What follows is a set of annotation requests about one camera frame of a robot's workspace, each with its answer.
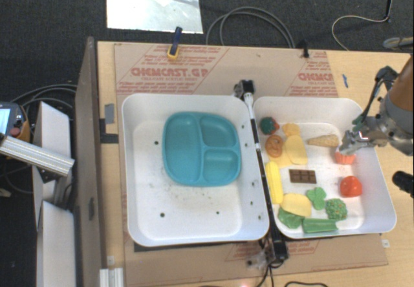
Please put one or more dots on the yellow corn cob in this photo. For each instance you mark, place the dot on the yellow corn cob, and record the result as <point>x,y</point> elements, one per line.
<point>274,182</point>

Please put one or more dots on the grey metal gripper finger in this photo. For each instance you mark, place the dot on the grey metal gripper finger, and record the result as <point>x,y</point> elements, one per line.
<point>348,137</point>
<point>344,149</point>

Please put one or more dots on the brown cardboard board red print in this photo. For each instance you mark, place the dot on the brown cardboard board red print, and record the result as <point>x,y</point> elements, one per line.
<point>200,69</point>

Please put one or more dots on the yellow toy lemon wedge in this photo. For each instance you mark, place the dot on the yellow toy lemon wedge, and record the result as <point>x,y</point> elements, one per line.
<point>296,205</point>

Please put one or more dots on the white plastic tray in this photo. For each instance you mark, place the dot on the white plastic tray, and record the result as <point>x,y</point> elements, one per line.
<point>368,211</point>
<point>194,214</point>

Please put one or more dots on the green pepper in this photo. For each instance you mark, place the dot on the green pepper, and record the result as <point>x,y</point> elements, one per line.
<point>289,219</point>

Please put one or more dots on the flat yellow toy slice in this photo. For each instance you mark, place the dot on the flat yellow toy slice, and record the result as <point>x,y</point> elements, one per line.
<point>284,162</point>

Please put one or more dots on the small yellow toy chip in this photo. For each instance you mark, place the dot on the small yellow toy chip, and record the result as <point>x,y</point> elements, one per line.
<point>291,129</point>

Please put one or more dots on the yellow toy cheese slice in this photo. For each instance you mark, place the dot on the yellow toy cheese slice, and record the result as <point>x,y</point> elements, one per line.
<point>296,150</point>

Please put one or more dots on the blue divided plate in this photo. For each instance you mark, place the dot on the blue divided plate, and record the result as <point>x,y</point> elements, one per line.
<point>200,150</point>

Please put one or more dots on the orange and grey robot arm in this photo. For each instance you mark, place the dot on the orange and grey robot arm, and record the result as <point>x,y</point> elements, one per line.
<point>401,91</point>

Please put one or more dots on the red tomato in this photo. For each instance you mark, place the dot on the red tomato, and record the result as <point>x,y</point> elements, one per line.
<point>351,186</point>

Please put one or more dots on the thin black and white rod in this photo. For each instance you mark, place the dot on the thin black and white rod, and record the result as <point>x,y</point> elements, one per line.
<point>257,143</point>

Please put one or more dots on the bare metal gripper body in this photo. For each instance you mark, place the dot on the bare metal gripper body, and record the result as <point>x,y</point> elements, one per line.
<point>376,132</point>

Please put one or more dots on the brown chocolate bar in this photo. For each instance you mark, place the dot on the brown chocolate bar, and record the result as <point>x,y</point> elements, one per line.
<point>302,176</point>

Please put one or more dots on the red and green strawberry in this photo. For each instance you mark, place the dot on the red and green strawberry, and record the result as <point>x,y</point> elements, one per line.
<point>269,125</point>

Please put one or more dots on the tan ice cream cone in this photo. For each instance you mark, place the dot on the tan ice cream cone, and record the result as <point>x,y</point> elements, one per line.
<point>323,141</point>

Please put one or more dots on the orange pretzel biscuit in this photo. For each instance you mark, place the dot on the orange pretzel biscuit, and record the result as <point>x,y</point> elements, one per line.
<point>274,146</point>

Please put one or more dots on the green broccoli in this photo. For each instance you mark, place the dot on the green broccoli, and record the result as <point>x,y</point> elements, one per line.
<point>336,209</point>

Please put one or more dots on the green lettuce leaf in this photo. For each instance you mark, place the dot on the green lettuce leaf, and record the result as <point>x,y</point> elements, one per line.
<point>317,197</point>

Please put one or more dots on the green celery stick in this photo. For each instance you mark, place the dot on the green celery stick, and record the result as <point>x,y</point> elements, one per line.
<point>320,225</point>

